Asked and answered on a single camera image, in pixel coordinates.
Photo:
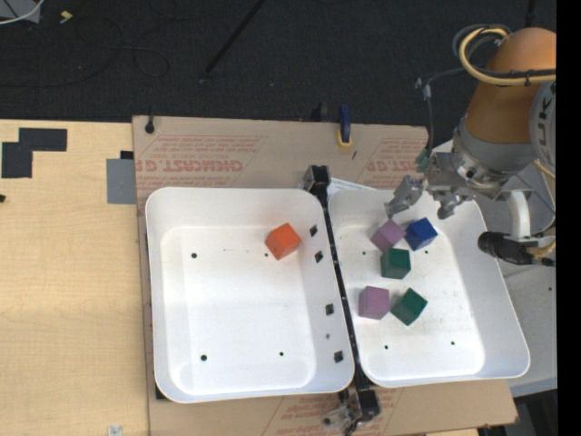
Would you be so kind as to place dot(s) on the thin black rod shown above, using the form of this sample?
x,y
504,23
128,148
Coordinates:
x,y
341,284

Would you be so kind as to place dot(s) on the blue cube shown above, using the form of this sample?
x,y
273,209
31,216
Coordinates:
x,y
420,233

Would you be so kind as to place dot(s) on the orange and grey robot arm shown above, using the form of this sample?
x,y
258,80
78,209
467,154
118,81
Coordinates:
x,y
508,107

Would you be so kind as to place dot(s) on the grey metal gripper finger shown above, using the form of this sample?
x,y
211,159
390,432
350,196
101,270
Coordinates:
x,y
401,198
447,207

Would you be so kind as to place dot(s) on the purple cube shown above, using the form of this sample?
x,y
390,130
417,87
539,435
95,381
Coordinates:
x,y
387,234
373,302

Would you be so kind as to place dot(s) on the green cube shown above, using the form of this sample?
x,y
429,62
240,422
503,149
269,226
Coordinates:
x,y
396,263
408,306

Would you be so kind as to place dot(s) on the white plastic tray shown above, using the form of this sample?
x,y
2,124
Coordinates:
x,y
236,298
436,334

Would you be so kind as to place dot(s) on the black cylinder on white bracket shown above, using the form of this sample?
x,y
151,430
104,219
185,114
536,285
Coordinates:
x,y
508,239

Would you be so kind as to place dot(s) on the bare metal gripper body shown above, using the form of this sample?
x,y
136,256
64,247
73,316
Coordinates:
x,y
458,175

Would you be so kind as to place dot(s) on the brown cardboard board red print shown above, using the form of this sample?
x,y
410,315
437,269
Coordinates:
x,y
281,161

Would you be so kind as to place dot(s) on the orange cube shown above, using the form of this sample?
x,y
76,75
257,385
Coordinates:
x,y
282,241

